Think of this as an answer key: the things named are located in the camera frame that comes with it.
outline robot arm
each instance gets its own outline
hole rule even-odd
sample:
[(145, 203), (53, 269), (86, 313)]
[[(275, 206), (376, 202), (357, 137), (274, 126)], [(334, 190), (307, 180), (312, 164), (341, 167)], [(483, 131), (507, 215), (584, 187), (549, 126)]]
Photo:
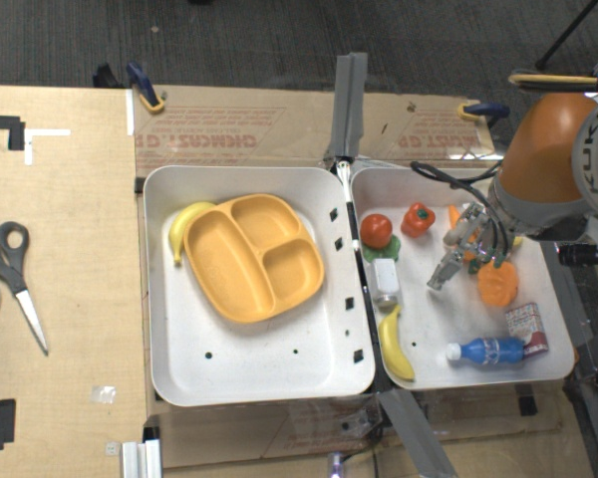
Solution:
[(539, 100), (480, 201), (446, 235), (451, 248), (428, 281), (432, 289), (460, 269), (466, 251), (481, 263), (502, 262), (515, 236), (558, 243), (563, 265), (598, 264), (598, 103), (568, 93)]

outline scissors handle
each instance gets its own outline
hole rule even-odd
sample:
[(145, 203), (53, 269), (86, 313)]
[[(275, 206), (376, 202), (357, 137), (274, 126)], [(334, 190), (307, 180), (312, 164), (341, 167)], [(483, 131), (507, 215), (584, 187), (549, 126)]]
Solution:
[[(8, 242), (9, 234), (13, 231), (22, 234), (22, 243), (18, 247), (12, 247)], [(29, 232), (18, 223), (7, 222), (0, 225), (0, 236), (0, 278), (7, 282), (13, 294), (18, 294), (27, 290), (27, 284), (22, 275), (22, 266), (25, 251), (29, 246)], [(12, 260), (15, 261), (13, 267), (11, 266)]]

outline scissors blade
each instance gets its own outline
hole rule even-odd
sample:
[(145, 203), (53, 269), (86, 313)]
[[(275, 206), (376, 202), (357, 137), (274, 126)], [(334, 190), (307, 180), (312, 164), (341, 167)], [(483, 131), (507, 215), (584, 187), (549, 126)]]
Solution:
[(20, 308), (22, 308), (22, 312), (31, 327), (31, 331), (33, 332), (38, 344), (42, 348), (42, 351), (45, 355), (49, 355), (49, 348), (47, 347), (47, 341), (44, 338), (44, 334), (42, 333), (42, 326), (40, 325), (40, 320), (38, 319), (38, 314), (36, 313), (36, 309), (33, 306), (33, 300), (31, 299), (31, 294), (29, 291), (25, 290), (16, 294), (16, 298), (20, 303)]

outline white tray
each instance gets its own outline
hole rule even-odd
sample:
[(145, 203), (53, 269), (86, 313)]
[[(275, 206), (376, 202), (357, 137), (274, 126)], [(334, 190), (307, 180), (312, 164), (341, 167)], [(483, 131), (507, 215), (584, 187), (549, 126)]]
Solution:
[[(297, 212), (321, 253), (325, 280), (300, 306), (243, 325), (215, 311), (185, 257), (183, 267), (174, 267), (167, 233), (192, 202), (252, 193), (277, 195)], [(150, 368), (164, 400), (201, 406), (347, 396), (371, 385), (368, 320), (345, 198), (334, 175), (319, 168), (165, 166), (147, 178), (145, 216)]]
[[(457, 177), (469, 177), (482, 170), (456, 169)], [(477, 185), (486, 193), (487, 184)], [(360, 170), (352, 180), (352, 194), (359, 223), (372, 212), (388, 216), (402, 247), (397, 272), (403, 292), (399, 318), (402, 349), (415, 370), (416, 380), (408, 382), (388, 371), (391, 379), (410, 390), (462, 387), (504, 382), (560, 379), (574, 366), (574, 353), (556, 299), (540, 245), (523, 238), (511, 256), (519, 276), (518, 296), (509, 308), (528, 302), (538, 304), (549, 351), (517, 364), (483, 367), (470, 361), (448, 362), (449, 342), (466, 344), (477, 337), (508, 337), (504, 309), (487, 307), (476, 287), (476, 278), (459, 271), (438, 292), (427, 282), (447, 248), (443, 237), (449, 229), (447, 207), (473, 201), (462, 190), (428, 180), (409, 168), (370, 167)], [(401, 233), (403, 216), (420, 201), (437, 215), (429, 232), (417, 239)], [(370, 264), (364, 260), (367, 275)], [(377, 322), (385, 313), (375, 310)]]

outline red bell pepper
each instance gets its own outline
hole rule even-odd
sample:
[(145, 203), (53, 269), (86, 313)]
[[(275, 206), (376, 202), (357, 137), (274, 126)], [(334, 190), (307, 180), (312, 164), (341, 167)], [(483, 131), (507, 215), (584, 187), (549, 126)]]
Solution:
[(419, 237), (437, 221), (435, 213), (421, 202), (413, 204), (401, 223), (401, 231), (410, 237)]

